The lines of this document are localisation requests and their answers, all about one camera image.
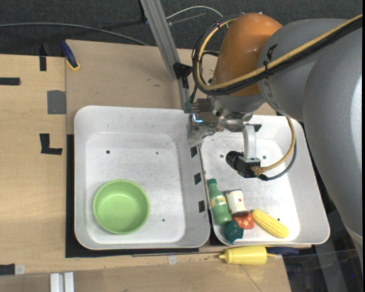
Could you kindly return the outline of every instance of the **white cable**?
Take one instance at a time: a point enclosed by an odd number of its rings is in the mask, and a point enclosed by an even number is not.
[[[175,17],[175,16],[177,16],[179,14],[182,14],[182,13],[184,13],[186,11],[193,10],[193,9],[207,9],[207,10],[211,10],[211,11],[215,12],[217,15],[219,15],[220,17],[223,17],[223,15],[219,11],[213,9],[212,7],[206,7],[205,5],[196,5],[194,7],[188,7],[186,9],[184,9],[184,10],[181,10],[181,11],[178,11],[178,12],[172,14],[172,15],[169,15],[168,17],[166,17],[166,19],[170,19],[172,17]]]

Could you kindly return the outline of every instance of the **green bowl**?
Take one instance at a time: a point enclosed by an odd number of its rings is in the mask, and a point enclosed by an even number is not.
[[[93,213],[102,228],[113,234],[137,231],[150,213],[148,196],[141,186],[126,179],[104,184],[93,199]]]

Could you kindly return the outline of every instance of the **cable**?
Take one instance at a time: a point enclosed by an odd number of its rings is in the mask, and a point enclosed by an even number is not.
[[[171,19],[171,18],[173,18],[173,17],[175,17],[175,16],[177,16],[179,14],[182,14],[182,13],[184,13],[186,11],[193,10],[193,9],[207,9],[207,10],[211,10],[211,11],[215,12],[217,15],[219,15],[220,17],[223,17],[223,15],[219,11],[213,9],[212,7],[206,7],[205,5],[196,5],[194,7],[188,7],[186,9],[184,9],[184,10],[181,10],[181,11],[178,11],[178,12],[172,14],[172,15],[169,15],[169,16],[166,17],[166,20]]]
[[[230,15],[225,16],[222,19],[219,19],[214,25],[212,25],[207,32],[203,35],[203,37],[196,43],[196,46],[193,50],[195,53],[193,56],[193,78],[195,82],[197,82],[198,88],[200,91],[208,94],[208,95],[226,95],[232,92],[239,91],[247,86],[255,84],[257,81],[262,80],[268,75],[273,75],[275,72],[289,66],[295,61],[300,60],[301,58],[310,55],[317,50],[322,49],[323,47],[331,44],[332,42],[344,37],[345,35],[353,32],[354,30],[362,27],[363,15],[360,14],[349,21],[335,27],[334,29],[323,33],[315,39],[312,39],[309,42],[304,43],[303,45],[297,47],[296,49],[289,51],[285,55],[277,58],[274,61],[269,63],[264,62],[264,66],[256,69],[246,75],[242,75],[241,77],[232,79],[230,81],[226,81],[223,83],[219,83],[217,85],[208,86],[206,82],[202,78],[200,74],[200,66],[201,59],[203,56],[204,48],[206,47],[209,40],[213,37],[213,35],[219,31],[224,25],[228,25],[229,23],[236,20],[240,14],[238,15]]]
[[[0,24],[0,28],[7,28],[7,27],[19,27],[19,26],[62,26],[62,27],[73,27],[79,29],[88,29],[93,30],[95,32],[102,32],[108,35],[117,36],[123,39],[131,40],[137,44],[141,44],[143,46],[148,46],[149,44],[142,42],[141,40],[134,39],[130,36],[121,35],[116,32],[110,32],[109,30],[93,28],[89,26],[77,25],[77,24],[65,24],[65,23],[49,23],[49,22],[41,22],[41,23],[13,23],[13,24]]]
[[[266,171],[269,171],[271,169],[274,169],[274,168],[278,167],[279,165],[281,165],[281,163],[285,162],[285,160],[288,159],[288,157],[290,156],[292,151],[294,151],[294,146],[295,146],[295,143],[296,143],[296,135],[295,135],[295,132],[294,132],[294,127],[293,127],[291,118],[287,117],[287,121],[288,121],[288,125],[291,128],[291,134],[292,134],[291,145],[290,145],[287,153],[284,155],[283,158],[278,160],[276,163],[274,163],[272,165],[269,165],[267,167],[251,167],[251,170],[254,172],[254,174],[256,176],[260,176],[262,173],[265,173]]]
[[[290,170],[290,168],[292,168],[294,161],[296,160],[296,151],[297,151],[297,142],[294,143],[294,148],[293,148],[293,155],[292,155],[292,160],[291,162],[288,164],[288,167],[285,168],[284,171],[280,172],[277,175],[274,176],[266,176],[265,174],[261,174],[258,176],[259,179],[262,179],[263,181],[272,181],[274,179],[280,178],[281,176],[283,176],[284,174],[286,174],[286,172],[288,172]]]

